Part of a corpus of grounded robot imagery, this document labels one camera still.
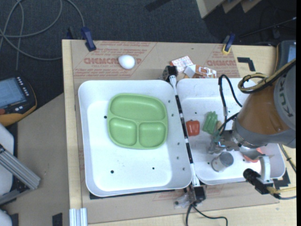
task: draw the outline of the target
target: handheld electronic device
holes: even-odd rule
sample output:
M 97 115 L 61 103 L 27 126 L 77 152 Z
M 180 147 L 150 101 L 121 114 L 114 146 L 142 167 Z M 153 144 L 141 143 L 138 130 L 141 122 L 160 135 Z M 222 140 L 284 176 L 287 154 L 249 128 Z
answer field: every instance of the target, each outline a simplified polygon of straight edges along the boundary
M 28 81 L 19 74 L 0 80 L 0 123 L 9 126 L 29 115 L 37 99 Z

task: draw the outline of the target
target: gray cable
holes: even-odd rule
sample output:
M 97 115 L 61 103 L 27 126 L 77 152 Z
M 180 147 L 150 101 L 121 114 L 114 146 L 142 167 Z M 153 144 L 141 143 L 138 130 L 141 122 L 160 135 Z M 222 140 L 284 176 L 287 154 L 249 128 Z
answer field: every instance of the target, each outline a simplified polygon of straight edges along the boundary
M 6 24 L 5 24 L 5 27 L 4 27 L 4 30 L 2 31 L 2 30 L 0 29 L 0 36 L 2 36 L 2 38 L 1 38 L 1 43 L 0 43 L 0 51 L 1 51 L 2 41 L 3 41 L 3 39 L 5 39 L 5 40 L 8 42 L 8 44 L 9 44 L 10 46 L 12 46 L 15 50 L 17 50 L 18 54 L 19 54 L 19 53 L 22 53 L 22 54 L 25 55 L 25 56 L 28 56 L 28 57 L 30 57 L 30 58 L 37 59 L 37 60 L 42 60 L 42 61 L 54 61 L 54 60 L 59 60 L 59 59 L 61 59 L 62 57 L 57 57 L 57 58 L 40 58 L 40 57 L 32 56 L 32 55 L 30 55 L 30 54 L 28 54 L 28 53 L 22 51 L 19 47 L 20 47 L 20 39 L 21 39 L 21 38 L 23 38 L 23 37 L 29 37 L 29 36 L 34 36 L 34 35 L 38 35 L 38 34 L 40 34 L 40 33 L 42 33 L 42 32 L 45 32 L 45 31 L 47 31 L 50 27 L 52 27 L 52 26 L 57 22 L 57 20 L 59 19 L 60 15 L 61 15 L 61 13 L 62 13 L 62 0 L 60 0 L 61 7 L 60 7 L 59 14 L 58 14 L 57 18 L 54 20 L 54 22 L 53 22 L 51 25 L 49 25 L 48 27 L 46 27 L 45 29 L 43 29 L 43 30 L 41 30 L 41 31 L 38 31 L 38 32 L 35 32 L 35 33 L 31 33 L 31 34 L 26 34 L 26 35 L 22 35 L 22 32 L 23 32 L 23 26 L 24 26 L 24 12 L 23 12 L 22 4 L 21 4 L 22 1 L 23 1 L 23 0 L 17 0 L 17 2 L 15 3 L 15 5 L 13 6 L 13 8 L 11 9 L 11 11 L 10 11 L 10 13 L 9 13 L 9 16 L 8 16 L 8 18 L 7 18 L 7 21 L 6 21 Z M 78 12 L 78 14 L 79 14 L 79 16 L 80 16 L 80 18 L 81 18 L 82 25 L 85 26 L 84 18 L 83 18 L 83 16 L 82 16 L 80 10 L 78 9 L 78 7 L 77 7 L 71 0 L 66 0 L 66 1 L 67 1 L 68 3 L 70 3 L 70 4 L 77 10 L 77 12 Z M 14 10 L 15 10 L 15 8 L 16 8 L 17 6 L 20 6 L 20 7 L 21 7 L 21 10 L 22 10 L 22 24 L 21 24 L 20 34 L 19 34 L 19 35 L 6 35 L 5 32 L 6 32 L 6 29 L 7 29 L 7 25 L 8 25 L 8 23 L 9 23 L 9 21 L 10 21 L 10 18 L 11 18 L 12 14 L 13 14 L 13 12 L 14 12 Z M 9 38 L 18 38 L 18 39 L 19 39 L 18 47 L 16 47 L 16 46 L 9 40 Z

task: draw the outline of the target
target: green object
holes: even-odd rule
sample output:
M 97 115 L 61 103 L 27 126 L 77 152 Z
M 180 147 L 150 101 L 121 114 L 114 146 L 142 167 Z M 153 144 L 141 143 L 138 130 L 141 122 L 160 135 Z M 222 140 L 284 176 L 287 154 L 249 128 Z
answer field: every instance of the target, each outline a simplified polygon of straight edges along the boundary
M 215 131 L 215 125 L 217 123 L 217 114 L 214 112 L 209 112 L 205 124 L 203 126 L 203 131 L 213 134 Z
M 167 138 L 167 110 L 157 98 L 140 94 L 118 94 L 109 102 L 107 127 L 119 146 L 155 149 Z

